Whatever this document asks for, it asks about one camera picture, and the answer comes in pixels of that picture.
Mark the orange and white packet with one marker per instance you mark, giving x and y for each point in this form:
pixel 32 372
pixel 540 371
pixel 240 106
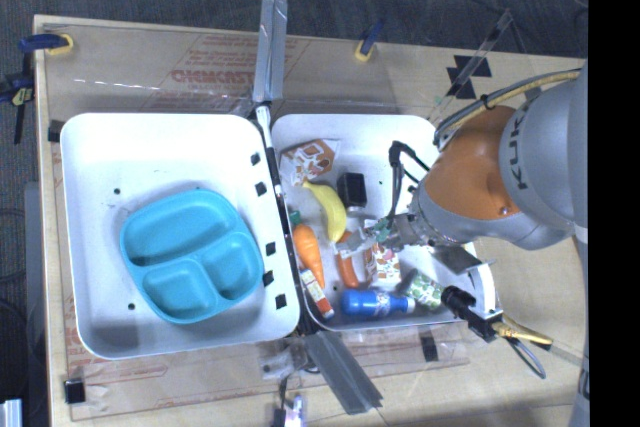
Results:
pixel 310 160

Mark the orange sausage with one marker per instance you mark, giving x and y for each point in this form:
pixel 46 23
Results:
pixel 347 272

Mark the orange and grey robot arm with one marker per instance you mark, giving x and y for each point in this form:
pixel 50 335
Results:
pixel 540 150

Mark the black cylinder on white bracket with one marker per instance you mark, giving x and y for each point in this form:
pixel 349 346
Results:
pixel 462 302

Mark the white carton with orange print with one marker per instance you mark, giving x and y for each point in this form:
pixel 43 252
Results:
pixel 386 267

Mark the yellow banana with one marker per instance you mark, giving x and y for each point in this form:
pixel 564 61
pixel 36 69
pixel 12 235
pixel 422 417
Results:
pixel 334 210

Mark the white plastic tray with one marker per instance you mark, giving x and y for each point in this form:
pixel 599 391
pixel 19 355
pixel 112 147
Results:
pixel 175 150
pixel 380 145

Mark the green patterned white pouch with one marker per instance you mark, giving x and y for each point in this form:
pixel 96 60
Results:
pixel 425 291

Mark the orange carrot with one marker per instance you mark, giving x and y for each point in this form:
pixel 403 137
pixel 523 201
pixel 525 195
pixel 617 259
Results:
pixel 308 247

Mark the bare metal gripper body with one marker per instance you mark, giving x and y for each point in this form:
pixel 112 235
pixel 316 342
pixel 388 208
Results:
pixel 410 231

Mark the brown cardboard board red print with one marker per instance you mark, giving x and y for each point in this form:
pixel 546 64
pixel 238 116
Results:
pixel 150 65

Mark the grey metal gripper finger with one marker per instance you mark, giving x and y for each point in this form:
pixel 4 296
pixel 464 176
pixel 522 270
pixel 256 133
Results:
pixel 359 241
pixel 384 245

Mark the red and white tube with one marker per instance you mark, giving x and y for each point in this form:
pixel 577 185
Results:
pixel 316 291

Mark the black cube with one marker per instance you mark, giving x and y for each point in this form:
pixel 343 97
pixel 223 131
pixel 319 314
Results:
pixel 352 189

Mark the blue divided plate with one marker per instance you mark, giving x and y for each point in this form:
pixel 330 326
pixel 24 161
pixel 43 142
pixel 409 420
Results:
pixel 190 255

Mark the blue bottle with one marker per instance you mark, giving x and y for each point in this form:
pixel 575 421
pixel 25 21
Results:
pixel 367 304

